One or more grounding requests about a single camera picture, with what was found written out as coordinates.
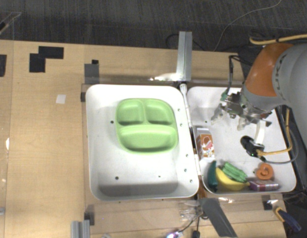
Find white plastic tray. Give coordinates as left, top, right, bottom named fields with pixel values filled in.
left=85, top=83, right=200, bottom=202
left=187, top=86, right=297, bottom=195

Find green bean pods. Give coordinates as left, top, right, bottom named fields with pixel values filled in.
left=222, top=162, right=249, bottom=183

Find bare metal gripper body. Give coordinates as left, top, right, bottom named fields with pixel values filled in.
left=220, top=92, right=273, bottom=127

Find green divided plate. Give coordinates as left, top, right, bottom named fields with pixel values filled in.
left=115, top=97, right=179, bottom=155

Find yellow banana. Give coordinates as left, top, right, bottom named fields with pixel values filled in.
left=215, top=167, right=251, bottom=192

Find purple packet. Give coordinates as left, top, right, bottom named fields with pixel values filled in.
left=249, top=179, right=280, bottom=192

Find orange pretzel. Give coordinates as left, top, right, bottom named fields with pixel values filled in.
left=256, top=163, right=274, bottom=180

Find dark green cucumber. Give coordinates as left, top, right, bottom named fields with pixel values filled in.
left=207, top=160, right=219, bottom=192

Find black cylinder on white bracket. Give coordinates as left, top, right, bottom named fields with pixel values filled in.
left=240, top=120, right=268, bottom=158

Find orange and white carton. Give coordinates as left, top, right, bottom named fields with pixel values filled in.
left=195, top=127, right=215, bottom=161

